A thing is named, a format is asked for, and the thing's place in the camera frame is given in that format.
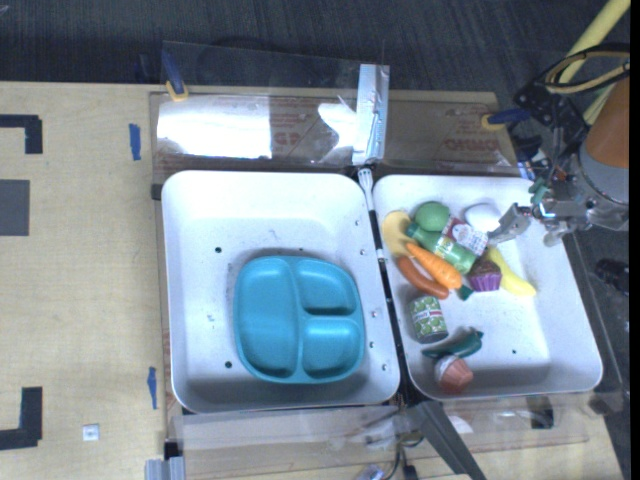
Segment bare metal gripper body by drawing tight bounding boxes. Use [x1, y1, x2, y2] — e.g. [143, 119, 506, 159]
[535, 187, 631, 235]

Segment white egg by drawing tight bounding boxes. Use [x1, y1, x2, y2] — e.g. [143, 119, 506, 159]
[463, 202, 502, 234]

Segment red and white packet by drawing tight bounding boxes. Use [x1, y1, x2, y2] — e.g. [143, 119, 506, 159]
[441, 217, 490, 258]

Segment yellow banana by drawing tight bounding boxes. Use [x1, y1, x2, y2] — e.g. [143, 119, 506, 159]
[486, 245, 538, 298]
[380, 209, 417, 260]

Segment purple cupcake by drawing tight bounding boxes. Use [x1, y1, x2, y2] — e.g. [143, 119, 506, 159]
[466, 257, 503, 294]

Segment green bottle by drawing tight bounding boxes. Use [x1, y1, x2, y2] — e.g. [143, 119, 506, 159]
[404, 221, 479, 276]

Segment green apple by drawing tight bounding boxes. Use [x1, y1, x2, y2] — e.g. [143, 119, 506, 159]
[413, 200, 453, 233]

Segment orange carrot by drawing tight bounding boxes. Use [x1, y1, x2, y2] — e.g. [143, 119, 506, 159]
[404, 241, 475, 302]

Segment white plastic tray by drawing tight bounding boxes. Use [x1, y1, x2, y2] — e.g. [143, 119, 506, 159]
[160, 169, 402, 415]
[372, 173, 604, 402]

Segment red sausage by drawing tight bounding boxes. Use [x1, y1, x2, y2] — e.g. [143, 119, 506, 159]
[396, 255, 451, 301]

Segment green labelled can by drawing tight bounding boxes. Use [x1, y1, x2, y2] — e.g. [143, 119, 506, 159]
[408, 294, 450, 345]

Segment orange cupcake white icing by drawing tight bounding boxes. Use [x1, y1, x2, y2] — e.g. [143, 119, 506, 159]
[433, 354, 475, 395]

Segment blue divided plate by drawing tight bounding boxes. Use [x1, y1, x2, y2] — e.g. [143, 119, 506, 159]
[231, 255, 367, 386]

